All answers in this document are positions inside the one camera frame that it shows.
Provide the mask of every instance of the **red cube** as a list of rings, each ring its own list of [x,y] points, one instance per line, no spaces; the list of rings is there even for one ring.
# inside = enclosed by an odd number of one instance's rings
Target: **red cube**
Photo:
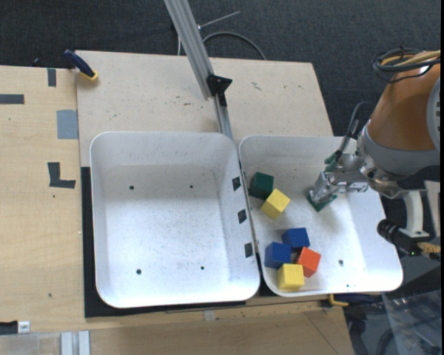
[[[303,266],[304,276],[311,277],[317,271],[319,266],[320,254],[310,248],[303,247],[299,257],[296,259],[296,264]]]

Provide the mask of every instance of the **white plastic tray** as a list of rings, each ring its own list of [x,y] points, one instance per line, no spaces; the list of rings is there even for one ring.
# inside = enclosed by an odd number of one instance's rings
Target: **white plastic tray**
[[[230,139],[106,132],[90,145],[90,165],[95,281],[105,303],[228,302],[256,293],[260,274]]]
[[[390,291],[402,282],[396,249],[380,237],[377,224],[384,218],[378,193],[339,195],[317,213],[306,199],[323,161],[340,144],[334,137],[251,136],[240,143],[246,186],[256,172],[274,176],[275,188],[292,199],[276,220],[264,214],[262,200],[249,197],[253,229],[266,284],[284,297],[316,294]],[[306,227],[311,249],[321,253],[317,272],[305,278],[296,292],[278,289],[276,270],[264,266],[265,248],[282,242],[286,229]]]

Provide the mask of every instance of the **black clip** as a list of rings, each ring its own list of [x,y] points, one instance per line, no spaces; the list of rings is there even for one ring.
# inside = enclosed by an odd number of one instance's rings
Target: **black clip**
[[[207,85],[212,96],[218,95],[221,106],[227,106],[227,100],[225,99],[225,91],[232,83],[232,79],[223,78],[222,76],[209,75],[207,77]]]

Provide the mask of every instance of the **green cube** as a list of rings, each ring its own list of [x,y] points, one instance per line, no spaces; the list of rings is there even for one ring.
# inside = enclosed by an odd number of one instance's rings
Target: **green cube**
[[[249,195],[266,200],[273,192],[273,182],[275,178],[271,175],[255,173],[250,180]]]

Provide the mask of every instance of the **toy block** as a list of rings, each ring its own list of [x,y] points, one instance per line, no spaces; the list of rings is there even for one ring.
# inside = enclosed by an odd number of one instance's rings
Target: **toy block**
[[[272,242],[265,249],[265,267],[280,268],[291,262],[291,248],[284,243]]]
[[[299,264],[285,263],[277,271],[278,288],[294,292],[304,285],[304,271]]]
[[[324,206],[329,205],[332,201],[334,201],[337,198],[337,195],[332,195],[332,197],[324,202],[324,203],[315,203],[312,199],[311,199],[311,195],[308,195],[308,201],[309,203],[312,205],[312,207],[314,209],[316,209],[316,212],[319,213],[321,210],[323,210]]]
[[[288,196],[275,188],[260,209],[274,220],[283,213],[290,201],[291,199]]]
[[[301,250],[303,247],[309,247],[308,232],[306,228],[288,229],[281,236],[283,243],[291,246],[291,250]]]
[[[249,195],[266,200],[270,193],[273,192],[273,183],[275,178],[271,175],[255,173],[250,180]]]
[[[304,276],[311,277],[317,271],[320,262],[320,254],[310,248],[303,247],[296,264],[303,266]]]

